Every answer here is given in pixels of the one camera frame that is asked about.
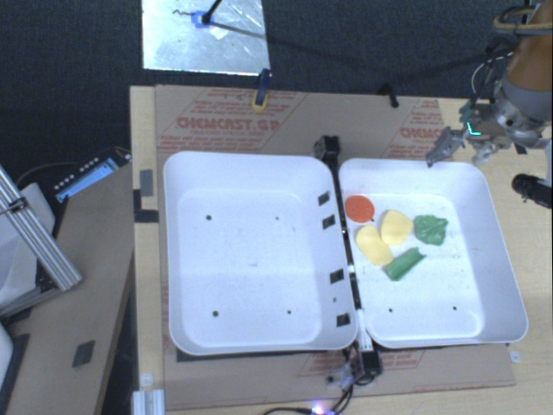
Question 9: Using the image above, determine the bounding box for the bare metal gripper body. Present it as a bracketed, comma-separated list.
[466, 104, 545, 147]

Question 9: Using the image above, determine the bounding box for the green lettuce leaf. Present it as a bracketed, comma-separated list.
[414, 214, 450, 246]

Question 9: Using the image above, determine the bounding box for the yellow oval toy food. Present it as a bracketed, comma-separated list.
[379, 208, 415, 247]
[354, 224, 395, 267]

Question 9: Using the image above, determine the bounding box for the orange round slice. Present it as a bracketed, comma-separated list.
[344, 195, 376, 224]

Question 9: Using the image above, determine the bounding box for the green pea pod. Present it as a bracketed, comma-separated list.
[384, 246, 427, 283]

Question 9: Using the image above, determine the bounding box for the thin black and white rod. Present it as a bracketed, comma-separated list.
[327, 153, 373, 354]

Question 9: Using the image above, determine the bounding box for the white plastic tray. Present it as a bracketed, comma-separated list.
[338, 157, 530, 350]
[162, 150, 360, 356]

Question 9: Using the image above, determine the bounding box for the brown cardboard board red print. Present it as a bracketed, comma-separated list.
[153, 84, 518, 411]

